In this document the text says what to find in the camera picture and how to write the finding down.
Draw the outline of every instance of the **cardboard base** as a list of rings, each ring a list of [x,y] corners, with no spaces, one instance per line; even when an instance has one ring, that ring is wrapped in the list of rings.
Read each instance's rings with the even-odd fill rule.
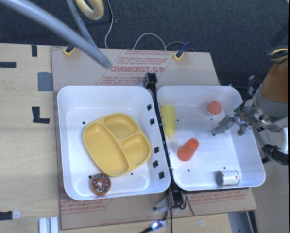
[[[162,200],[164,193],[88,201],[73,200],[65,193],[57,93],[69,85],[140,85],[146,72],[157,74],[157,89],[166,85],[218,85],[210,54],[187,52],[177,61],[170,51],[101,49],[113,63],[106,70],[77,49],[70,57],[63,49],[53,48],[51,52],[61,228],[161,220],[164,213],[153,213],[151,204]],[[187,199],[185,210],[174,211],[174,218],[256,209],[251,189],[187,194]]]

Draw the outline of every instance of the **small can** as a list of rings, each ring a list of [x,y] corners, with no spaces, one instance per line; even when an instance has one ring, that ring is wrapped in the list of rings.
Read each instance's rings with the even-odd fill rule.
[[[240,175],[236,170],[218,171],[215,178],[218,186],[237,185],[240,182]]]

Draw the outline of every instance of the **gray hose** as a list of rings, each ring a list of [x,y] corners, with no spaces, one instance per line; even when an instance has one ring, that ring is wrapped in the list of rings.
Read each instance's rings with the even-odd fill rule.
[[[87,42],[65,23],[32,2],[28,0],[0,0],[0,3],[53,31],[70,44],[80,48],[103,67],[111,67],[110,61],[96,46],[93,46],[91,43]]]
[[[66,0],[66,3],[69,7],[69,10],[84,38],[86,38],[92,45],[96,46],[95,42],[93,41],[90,33],[88,32],[84,22],[82,21],[76,6],[73,3],[73,0]]]

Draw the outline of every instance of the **chocolate glazed donut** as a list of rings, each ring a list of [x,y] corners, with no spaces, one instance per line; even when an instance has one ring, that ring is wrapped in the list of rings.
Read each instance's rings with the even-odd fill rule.
[[[90,188],[92,192],[94,192],[96,195],[101,196],[106,194],[109,191],[110,187],[110,178],[103,173],[95,174],[90,179]]]

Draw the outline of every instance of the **white tray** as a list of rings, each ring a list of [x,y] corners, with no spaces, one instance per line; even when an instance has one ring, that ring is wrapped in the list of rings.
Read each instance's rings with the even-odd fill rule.
[[[169,187],[171,177],[148,90],[138,86],[67,86],[59,91],[57,104],[64,188],[71,198],[95,200],[144,195],[164,192]],[[135,120],[146,134],[152,154],[130,173],[111,177],[109,192],[98,196],[90,190],[89,176],[101,171],[86,151],[82,134],[87,124],[113,113],[125,113]]]
[[[242,103],[237,90],[229,86],[164,86],[158,90],[160,108],[170,104],[175,107],[176,132],[166,143],[169,151],[174,181],[186,191],[216,190],[256,187],[263,184],[265,171],[253,136],[248,130],[238,136],[238,125],[212,136],[211,130],[226,115],[233,117],[233,110]],[[209,116],[208,103],[217,100],[222,113]],[[190,138],[200,145],[193,157],[182,162],[177,150]],[[240,182],[234,186],[217,186],[217,171],[237,170]]]

